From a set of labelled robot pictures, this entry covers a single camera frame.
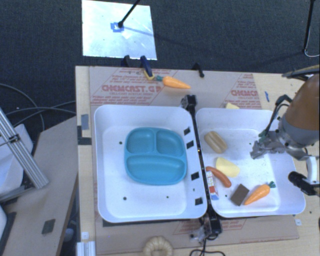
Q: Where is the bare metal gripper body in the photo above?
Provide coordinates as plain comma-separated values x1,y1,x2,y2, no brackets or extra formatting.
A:
262,130,314,161

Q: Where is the white plastic tray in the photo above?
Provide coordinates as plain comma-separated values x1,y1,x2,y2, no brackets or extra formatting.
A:
194,107,307,219
93,104,209,224

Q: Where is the pale yellow chip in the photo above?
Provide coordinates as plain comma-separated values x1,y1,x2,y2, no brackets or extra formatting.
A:
215,156,241,179

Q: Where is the orange carrot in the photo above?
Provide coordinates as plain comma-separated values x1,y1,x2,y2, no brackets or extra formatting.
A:
155,75,192,90
244,181,277,206

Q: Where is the orange-red sausage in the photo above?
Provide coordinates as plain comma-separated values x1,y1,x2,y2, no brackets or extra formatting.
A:
205,166,233,189

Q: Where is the tan hot dog bun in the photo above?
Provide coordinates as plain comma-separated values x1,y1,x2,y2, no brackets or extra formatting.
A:
203,130,228,154

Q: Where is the brown biscuit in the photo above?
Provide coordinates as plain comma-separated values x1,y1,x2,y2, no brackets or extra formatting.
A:
229,183,250,207

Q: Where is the white red blue carton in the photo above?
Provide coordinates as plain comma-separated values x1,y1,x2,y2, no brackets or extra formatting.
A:
205,170,220,201

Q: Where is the thin black rod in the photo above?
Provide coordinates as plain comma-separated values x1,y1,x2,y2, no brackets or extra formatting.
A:
187,99,216,226

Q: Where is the blue divided plate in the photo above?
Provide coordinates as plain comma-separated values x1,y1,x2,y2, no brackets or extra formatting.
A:
123,127,189,186

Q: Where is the beige doughnut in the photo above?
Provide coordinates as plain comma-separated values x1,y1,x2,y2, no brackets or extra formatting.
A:
142,235,174,256

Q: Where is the brown cardboard board red print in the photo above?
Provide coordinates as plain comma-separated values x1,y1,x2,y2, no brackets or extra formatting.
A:
88,65,300,249

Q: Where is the black cylinder on white bracket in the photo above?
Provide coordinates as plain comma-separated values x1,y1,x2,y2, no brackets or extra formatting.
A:
287,155,320,196

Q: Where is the black block with thin wires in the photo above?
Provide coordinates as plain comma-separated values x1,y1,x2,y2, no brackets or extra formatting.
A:
180,94,198,110
199,216,223,239

